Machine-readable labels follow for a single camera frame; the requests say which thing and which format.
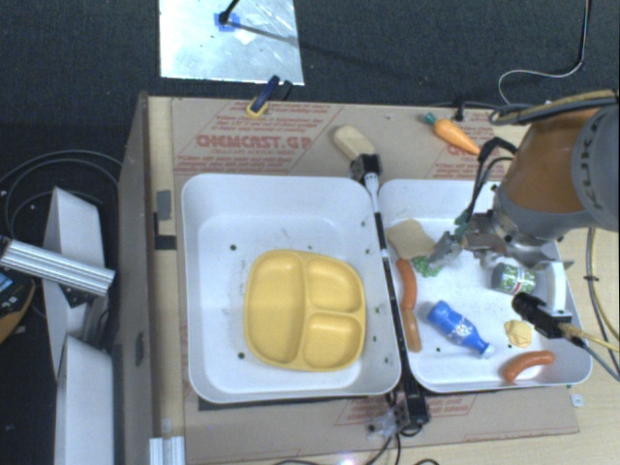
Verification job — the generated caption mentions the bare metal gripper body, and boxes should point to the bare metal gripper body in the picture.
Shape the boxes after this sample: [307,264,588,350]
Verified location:
[463,210,558,270]

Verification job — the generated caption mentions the green grapes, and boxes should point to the green grapes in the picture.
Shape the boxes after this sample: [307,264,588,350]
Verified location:
[411,254,444,279]

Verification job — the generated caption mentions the green and white can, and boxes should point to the green and white can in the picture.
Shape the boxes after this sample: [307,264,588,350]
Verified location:
[490,262,538,295]

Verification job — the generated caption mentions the tan bread slice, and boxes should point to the tan bread slice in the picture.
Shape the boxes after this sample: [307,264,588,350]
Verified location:
[385,218,438,262]

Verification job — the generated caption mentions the thin black and white rod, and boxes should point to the thin black and white rod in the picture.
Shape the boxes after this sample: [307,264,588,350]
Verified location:
[364,171,414,402]

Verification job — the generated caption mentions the blue bottle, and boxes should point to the blue bottle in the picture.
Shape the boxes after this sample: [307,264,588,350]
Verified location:
[426,299,497,359]

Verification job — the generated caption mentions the yellow biscuit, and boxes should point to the yellow biscuit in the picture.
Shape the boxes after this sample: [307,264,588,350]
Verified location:
[503,319,534,349]

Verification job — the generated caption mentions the pale orange sausage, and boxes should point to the pale orange sausage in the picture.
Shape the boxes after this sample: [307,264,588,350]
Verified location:
[402,309,423,354]

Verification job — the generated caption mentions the orange carrot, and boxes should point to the orange carrot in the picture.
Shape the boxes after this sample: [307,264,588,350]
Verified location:
[421,111,482,157]

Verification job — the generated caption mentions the white plastic tray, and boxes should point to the white plastic tray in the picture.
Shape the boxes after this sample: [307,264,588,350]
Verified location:
[377,177,594,393]
[180,172,403,404]

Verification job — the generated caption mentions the beige bread roll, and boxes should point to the beige bread roll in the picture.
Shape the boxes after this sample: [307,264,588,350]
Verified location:
[331,124,376,161]

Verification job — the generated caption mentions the yellow divided plate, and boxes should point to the yellow divided plate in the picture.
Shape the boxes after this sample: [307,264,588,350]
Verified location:
[242,248,368,373]

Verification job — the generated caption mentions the brown cardboard board, red print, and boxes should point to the brown cardboard board, red print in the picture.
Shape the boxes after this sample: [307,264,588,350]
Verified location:
[170,96,581,450]

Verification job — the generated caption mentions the black cylinder on white bracket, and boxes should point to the black cylinder on white bracket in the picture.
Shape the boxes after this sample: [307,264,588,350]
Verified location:
[511,259,575,339]

